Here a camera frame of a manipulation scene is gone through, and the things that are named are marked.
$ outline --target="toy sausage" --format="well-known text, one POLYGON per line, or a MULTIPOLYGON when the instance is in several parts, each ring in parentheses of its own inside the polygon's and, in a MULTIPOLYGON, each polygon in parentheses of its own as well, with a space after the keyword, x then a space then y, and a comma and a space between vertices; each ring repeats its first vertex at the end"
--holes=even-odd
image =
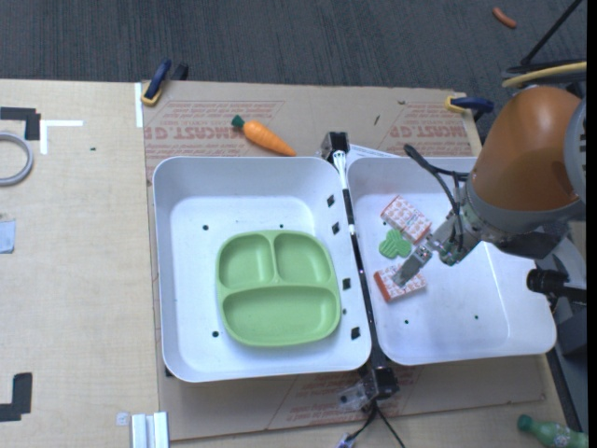
POLYGON ((492 14, 508 28, 516 28, 516 21, 507 16, 499 7, 493 7, 492 14))

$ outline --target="carrot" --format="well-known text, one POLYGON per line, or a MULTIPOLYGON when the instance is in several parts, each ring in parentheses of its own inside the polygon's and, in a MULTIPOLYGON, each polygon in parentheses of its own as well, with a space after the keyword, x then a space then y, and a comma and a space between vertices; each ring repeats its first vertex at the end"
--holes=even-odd
POLYGON ((260 145, 276 153, 284 154, 285 156, 297 156, 297 151, 259 121, 254 119, 244 121, 239 115, 236 115, 232 120, 232 126, 242 128, 247 139, 253 141, 256 145, 260 145))

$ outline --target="green bottle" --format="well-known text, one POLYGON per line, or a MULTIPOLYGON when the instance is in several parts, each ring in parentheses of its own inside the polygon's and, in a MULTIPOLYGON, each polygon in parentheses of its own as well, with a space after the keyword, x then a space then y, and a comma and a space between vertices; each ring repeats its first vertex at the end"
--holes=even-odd
POLYGON ((519 417, 518 427, 533 433, 545 446, 552 448, 589 448, 589 435, 555 422, 536 422, 527 414, 519 417))

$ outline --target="tan table surface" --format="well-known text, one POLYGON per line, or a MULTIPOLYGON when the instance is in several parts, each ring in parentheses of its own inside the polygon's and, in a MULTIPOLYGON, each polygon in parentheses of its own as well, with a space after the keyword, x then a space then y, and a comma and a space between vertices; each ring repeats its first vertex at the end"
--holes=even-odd
MULTIPOLYGON (((34 107, 50 127, 48 154, 0 188, 0 220, 15 219, 16 248, 0 255, 0 404, 12 377, 34 377, 32 412, 0 423, 0 444, 128 446, 119 413, 159 410, 143 129, 132 83, 0 80, 0 106, 34 107)), ((14 123, 0 129, 16 132, 14 123)), ((0 147, 4 159, 17 159, 0 147)), ((536 446, 521 413, 564 421, 547 360, 538 402, 393 418, 409 448, 536 446)), ((176 446, 332 447, 360 422, 177 442, 176 446)), ((357 446, 396 446, 381 420, 357 446)))

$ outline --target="small box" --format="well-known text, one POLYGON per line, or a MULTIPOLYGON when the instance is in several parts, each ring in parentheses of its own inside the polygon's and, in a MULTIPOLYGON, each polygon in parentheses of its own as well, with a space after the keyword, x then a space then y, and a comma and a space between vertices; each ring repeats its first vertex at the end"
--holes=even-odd
POLYGON ((377 287, 380 289, 380 292, 382 293, 386 302, 392 301, 398 297, 427 286, 427 281, 421 273, 417 273, 414 277, 412 277, 405 286, 399 286, 392 279, 399 269, 400 266, 391 266, 373 274, 373 278, 377 283, 377 287))
POLYGON ((414 244, 418 244, 431 228, 431 221, 400 195, 383 209, 382 219, 414 244))

